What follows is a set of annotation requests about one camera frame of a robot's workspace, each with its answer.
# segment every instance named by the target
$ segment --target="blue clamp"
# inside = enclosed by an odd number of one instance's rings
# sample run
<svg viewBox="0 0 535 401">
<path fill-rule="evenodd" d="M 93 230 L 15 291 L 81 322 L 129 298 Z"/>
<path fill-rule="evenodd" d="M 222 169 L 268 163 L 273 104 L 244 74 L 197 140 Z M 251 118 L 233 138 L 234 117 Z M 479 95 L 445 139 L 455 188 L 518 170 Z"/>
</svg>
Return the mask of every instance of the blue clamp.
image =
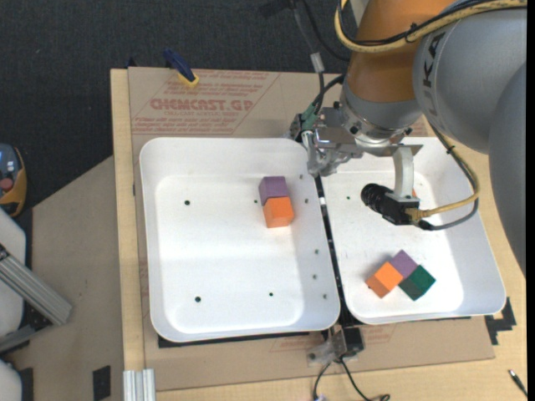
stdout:
<svg viewBox="0 0 535 401">
<path fill-rule="evenodd" d="M 167 63 L 178 72 L 178 79 L 188 86 L 195 86 L 199 83 L 199 78 L 191 71 L 185 59 L 169 48 L 164 49 L 164 58 Z"/>
</svg>

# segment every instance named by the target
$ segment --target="black floor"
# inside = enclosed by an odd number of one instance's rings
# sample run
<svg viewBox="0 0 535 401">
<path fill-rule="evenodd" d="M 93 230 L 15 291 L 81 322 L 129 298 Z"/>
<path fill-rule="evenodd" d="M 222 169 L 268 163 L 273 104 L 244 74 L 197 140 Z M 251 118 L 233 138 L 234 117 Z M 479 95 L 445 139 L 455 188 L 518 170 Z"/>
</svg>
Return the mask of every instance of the black floor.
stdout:
<svg viewBox="0 0 535 401">
<path fill-rule="evenodd" d="M 22 152 L 27 206 L 112 154 L 110 69 L 163 67 L 175 49 L 194 68 L 312 72 L 292 13 L 272 0 L 0 0 L 0 142 Z M 338 0 L 308 0 L 326 41 Z M 308 22 L 303 14 L 303 21 Z M 346 63 L 323 52 L 326 69 Z"/>
</svg>

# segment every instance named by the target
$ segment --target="cube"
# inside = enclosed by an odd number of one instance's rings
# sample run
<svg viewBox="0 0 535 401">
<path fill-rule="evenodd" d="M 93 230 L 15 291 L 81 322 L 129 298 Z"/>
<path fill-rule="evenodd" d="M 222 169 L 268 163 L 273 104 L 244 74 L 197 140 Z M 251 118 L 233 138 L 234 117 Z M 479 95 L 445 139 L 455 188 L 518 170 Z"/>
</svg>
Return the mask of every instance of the cube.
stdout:
<svg viewBox="0 0 535 401">
<path fill-rule="evenodd" d="M 266 226 L 270 229 L 289 226 L 294 218 L 292 202 L 287 196 L 267 199 L 263 211 Z"/>
<path fill-rule="evenodd" d="M 387 261 L 366 280 L 366 285 L 382 298 L 397 287 L 401 281 L 403 281 L 403 275 Z"/>
<path fill-rule="evenodd" d="M 405 280 L 400 282 L 400 288 L 407 296 L 417 300 L 431 288 L 435 280 L 422 265 L 419 265 Z"/>
<path fill-rule="evenodd" d="M 400 250 L 400 252 L 392 257 L 390 264 L 401 273 L 403 279 L 409 277 L 409 275 L 418 267 L 418 263 L 416 263 L 416 261 L 403 250 Z"/>
<path fill-rule="evenodd" d="M 283 176 L 267 176 L 263 177 L 258 186 L 260 193 L 260 203 L 262 206 L 266 205 L 268 199 L 272 197 L 289 196 L 286 179 Z"/>
</svg>

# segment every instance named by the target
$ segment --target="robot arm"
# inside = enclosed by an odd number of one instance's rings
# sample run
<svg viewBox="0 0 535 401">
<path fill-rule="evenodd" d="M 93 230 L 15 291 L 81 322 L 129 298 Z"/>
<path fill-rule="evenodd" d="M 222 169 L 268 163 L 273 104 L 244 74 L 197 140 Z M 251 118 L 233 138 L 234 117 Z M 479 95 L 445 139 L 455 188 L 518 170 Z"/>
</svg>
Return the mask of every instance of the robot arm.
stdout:
<svg viewBox="0 0 535 401">
<path fill-rule="evenodd" d="M 370 187 L 363 200 L 395 224 L 414 223 L 422 214 L 406 193 L 418 148 L 400 142 L 423 113 L 437 132 L 489 154 L 497 208 L 525 275 L 527 0 L 369 0 L 355 40 L 341 20 L 347 2 L 335 17 L 353 50 L 340 106 L 299 131 L 309 171 L 332 174 L 364 152 L 392 156 L 396 187 Z"/>
</svg>

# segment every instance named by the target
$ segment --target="cardboard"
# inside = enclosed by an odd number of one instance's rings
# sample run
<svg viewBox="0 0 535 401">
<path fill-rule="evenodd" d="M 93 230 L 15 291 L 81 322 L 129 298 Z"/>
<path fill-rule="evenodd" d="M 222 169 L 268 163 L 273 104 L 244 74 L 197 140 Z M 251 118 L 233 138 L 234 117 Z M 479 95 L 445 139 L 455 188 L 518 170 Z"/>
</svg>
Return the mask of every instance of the cardboard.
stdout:
<svg viewBox="0 0 535 401">
<path fill-rule="evenodd" d="M 318 92 L 316 74 L 194 71 L 200 81 L 191 89 L 170 69 L 128 68 L 145 367 L 155 370 L 158 391 L 315 376 L 320 366 L 309 366 L 306 352 L 323 342 L 320 332 L 162 348 L 151 325 L 140 193 L 142 146 L 167 135 L 280 137 Z M 326 82 L 334 77 L 327 75 Z M 333 87 L 324 105 L 338 100 L 340 90 Z M 428 135 L 422 118 L 412 128 L 414 136 Z M 348 362 L 351 371 L 494 358 L 484 317 L 361 326 L 361 331 L 365 349 Z"/>
</svg>

